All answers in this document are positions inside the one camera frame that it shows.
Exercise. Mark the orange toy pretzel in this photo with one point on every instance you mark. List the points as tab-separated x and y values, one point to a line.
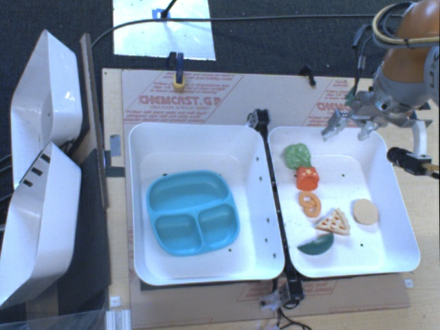
313	212

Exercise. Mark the brown cardboard board red print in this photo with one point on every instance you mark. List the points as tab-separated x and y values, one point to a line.
220	98

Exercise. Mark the black cylinder on white bracket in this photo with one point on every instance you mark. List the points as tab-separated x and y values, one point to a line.
409	159

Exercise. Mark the beige round biscuit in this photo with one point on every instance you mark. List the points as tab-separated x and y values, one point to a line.
365	211

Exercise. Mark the orange cube with star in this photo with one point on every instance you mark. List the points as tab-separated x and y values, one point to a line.
307	181

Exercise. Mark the thin black rod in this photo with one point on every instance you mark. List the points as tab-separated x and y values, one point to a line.
276	198

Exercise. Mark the green toy melon slice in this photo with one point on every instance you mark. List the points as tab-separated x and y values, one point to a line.
318	247

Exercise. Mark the blue divided plate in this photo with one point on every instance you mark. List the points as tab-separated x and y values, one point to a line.
178	194

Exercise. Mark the green toy lettuce leaf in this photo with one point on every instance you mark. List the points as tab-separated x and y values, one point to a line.
296	155

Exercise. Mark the toy pizza slice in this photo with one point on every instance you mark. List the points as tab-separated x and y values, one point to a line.
335	225

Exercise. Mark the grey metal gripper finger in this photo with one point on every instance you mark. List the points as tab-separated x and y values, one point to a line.
335	125
366	130

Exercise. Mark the white plastic tray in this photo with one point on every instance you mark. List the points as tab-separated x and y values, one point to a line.
378	249
192	150

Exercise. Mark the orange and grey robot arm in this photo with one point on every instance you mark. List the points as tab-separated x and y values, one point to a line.
409	60

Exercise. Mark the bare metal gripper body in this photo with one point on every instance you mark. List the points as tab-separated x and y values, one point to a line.
373	110

